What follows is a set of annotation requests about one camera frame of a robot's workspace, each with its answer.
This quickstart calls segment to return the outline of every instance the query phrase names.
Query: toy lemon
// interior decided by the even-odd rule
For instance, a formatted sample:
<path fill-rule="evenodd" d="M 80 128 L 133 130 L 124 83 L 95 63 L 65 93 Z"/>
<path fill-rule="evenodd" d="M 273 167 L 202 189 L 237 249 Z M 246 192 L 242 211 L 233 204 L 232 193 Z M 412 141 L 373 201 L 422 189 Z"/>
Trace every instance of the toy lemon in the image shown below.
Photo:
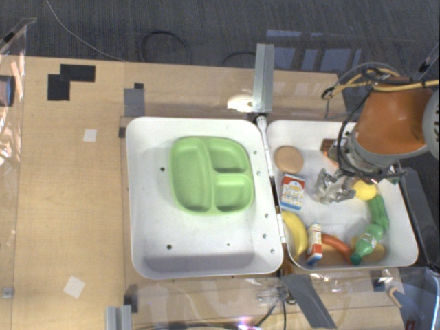
<path fill-rule="evenodd" d="M 366 184 L 362 180 L 357 181 L 354 184 L 353 189 L 356 191 L 356 197 L 363 201 L 369 201 L 377 194 L 376 185 Z"/>

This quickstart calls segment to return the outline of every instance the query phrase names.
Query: gray carpet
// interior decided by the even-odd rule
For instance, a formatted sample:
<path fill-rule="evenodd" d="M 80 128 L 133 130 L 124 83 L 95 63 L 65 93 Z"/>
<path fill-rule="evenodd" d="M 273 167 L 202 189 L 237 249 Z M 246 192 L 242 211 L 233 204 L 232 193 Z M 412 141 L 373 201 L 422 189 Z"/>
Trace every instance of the gray carpet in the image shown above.
<path fill-rule="evenodd" d="M 440 0 L 50 0 L 60 20 L 98 49 L 128 61 L 221 65 L 228 54 L 276 47 L 276 68 L 338 72 L 382 61 L 411 75 L 439 41 Z M 44 0 L 0 0 L 0 35 L 23 17 L 37 17 L 28 33 L 35 56 L 106 59 L 70 36 Z M 142 39 L 156 34 L 141 48 Z M 253 67 L 249 54 L 223 65 Z M 439 64 L 429 77 L 439 77 Z M 439 221 L 439 163 L 408 160 L 421 177 Z"/>

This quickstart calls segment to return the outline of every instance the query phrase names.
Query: small box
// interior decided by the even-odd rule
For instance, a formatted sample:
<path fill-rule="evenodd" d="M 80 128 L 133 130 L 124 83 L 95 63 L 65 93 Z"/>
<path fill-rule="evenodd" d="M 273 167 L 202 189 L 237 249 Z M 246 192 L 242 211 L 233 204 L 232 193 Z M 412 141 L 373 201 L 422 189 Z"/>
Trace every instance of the small box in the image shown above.
<path fill-rule="evenodd" d="M 305 261 L 308 265 L 313 265 L 322 258 L 321 225 L 313 223 L 307 229 L 309 243 L 305 255 Z"/>
<path fill-rule="evenodd" d="M 305 181 L 285 173 L 281 187 L 280 205 L 287 210 L 300 210 L 303 206 Z"/>

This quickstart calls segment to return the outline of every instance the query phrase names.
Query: yellow cable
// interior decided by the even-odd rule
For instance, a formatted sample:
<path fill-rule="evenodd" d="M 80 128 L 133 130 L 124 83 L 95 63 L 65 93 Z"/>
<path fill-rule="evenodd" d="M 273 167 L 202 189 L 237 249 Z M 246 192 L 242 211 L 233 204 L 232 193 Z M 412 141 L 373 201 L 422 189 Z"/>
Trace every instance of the yellow cable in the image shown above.
<path fill-rule="evenodd" d="M 390 74 L 391 76 L 399 77 L 400 75 L 397 72 L 394 72 L 391 69 L 383 69 L 379 68 L 381 72 Z M 354 83 L 356 80 L 362 77 L 362 74 L 357 74 L 356 76 L 352 77 L 350 80 L 348 80 L 345 84 L 339 85 L 338 83 L 335 84 L 334 90 L 331 92 L 331 94 L 328 96 L 328 98 L 324 98 L 324 100 L 332 99 L 334 96 L 338 95 L 341 91 L 343 91 L 346 88 L 355 88 L 355 87 L 363 87 L 366 86 L 369 82 L 358 82 Z"/>
<path fill-rule="evenodd" d="M 435 87 L 436 85 L 439 85 L 439 80 L 429 80 L 425 83 L 423 82 L 417 82 L 417 83 L 411 83 L 410 85 L 397 85 L 392 87 L 381 87 L 379 85 L 371 85 L 371 87 L 375 91 L 408 91 L 411 89 L 418 89 L 418 88 L 424 88 L 424 87 Z"/>

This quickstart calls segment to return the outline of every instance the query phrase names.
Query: white tape marker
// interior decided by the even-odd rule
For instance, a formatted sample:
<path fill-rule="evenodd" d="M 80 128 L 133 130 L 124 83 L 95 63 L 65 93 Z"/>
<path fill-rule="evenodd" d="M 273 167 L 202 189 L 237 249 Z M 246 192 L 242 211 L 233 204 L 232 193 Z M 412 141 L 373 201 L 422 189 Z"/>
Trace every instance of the white tape marker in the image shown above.
<path fill-rule="evenodd" d="M 84 132 L 84 138 L 82 140 L 84 142 L 96 142 L 97 133 L 98 133 L 97 129 L 86 129 Z"/>
<path fill-rule="evenodd" d="M 67 281 L 66 286 L 64 286 L 64 292 L 69 296 L 74 298 L 80 298 L 81 292 L 83 292 L 85 286 L 85 282 L 81 281 L 79 278 L 75 276 L 70 276 L 69 281 Z"/>
<path fill-rule="evenodd" d="M 286 82 L 274 82 L 274 93 L 281 93 Z"/>

